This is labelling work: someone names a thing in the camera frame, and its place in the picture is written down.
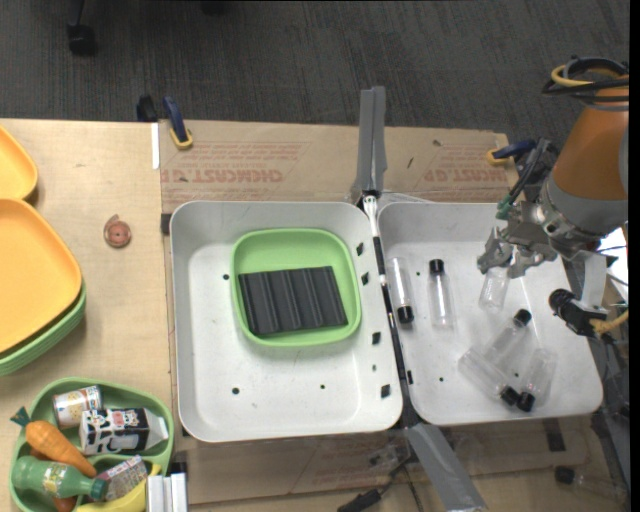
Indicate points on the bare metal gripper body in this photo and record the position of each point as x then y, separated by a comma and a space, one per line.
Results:
532, 232

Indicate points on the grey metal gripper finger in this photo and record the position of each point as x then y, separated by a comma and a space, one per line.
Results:
524, 261
496, 254

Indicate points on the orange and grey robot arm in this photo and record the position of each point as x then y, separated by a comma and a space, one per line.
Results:
590, 150

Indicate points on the white plastic tray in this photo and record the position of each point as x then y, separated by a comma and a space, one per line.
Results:
280, 380
450, 390

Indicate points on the green square plate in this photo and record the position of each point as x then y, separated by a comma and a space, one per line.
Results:
295, 247

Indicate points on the black ribbed panel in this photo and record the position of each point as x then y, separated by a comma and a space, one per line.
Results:
292, 300

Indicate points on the brown cardboard board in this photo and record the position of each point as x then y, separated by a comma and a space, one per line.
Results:
280, 160

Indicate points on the pink tape roll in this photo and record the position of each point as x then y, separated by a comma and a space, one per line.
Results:
118, 232

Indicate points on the green divided plate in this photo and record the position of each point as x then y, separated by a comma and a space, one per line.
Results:
120, 392

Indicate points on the cow print milk carton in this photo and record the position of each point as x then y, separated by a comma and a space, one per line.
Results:
117, 430

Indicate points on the small pink carton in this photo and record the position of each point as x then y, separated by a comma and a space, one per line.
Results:
125, 477

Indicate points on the small white and red can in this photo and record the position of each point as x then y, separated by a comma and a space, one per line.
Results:
77, 405

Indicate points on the yellow banana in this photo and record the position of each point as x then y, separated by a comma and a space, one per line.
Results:
125, 504

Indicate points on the yellow plate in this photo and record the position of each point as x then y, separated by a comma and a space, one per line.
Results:
12, 165
30, 275

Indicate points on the black chair caster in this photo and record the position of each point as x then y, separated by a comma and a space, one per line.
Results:
81, 37

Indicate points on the orange carrot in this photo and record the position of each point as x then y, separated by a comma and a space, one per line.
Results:
52, 442

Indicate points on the green bottle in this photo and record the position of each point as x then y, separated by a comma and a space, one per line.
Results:
47, 477

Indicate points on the black cylinder on white bracket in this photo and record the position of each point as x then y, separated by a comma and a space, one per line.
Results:
572, 310

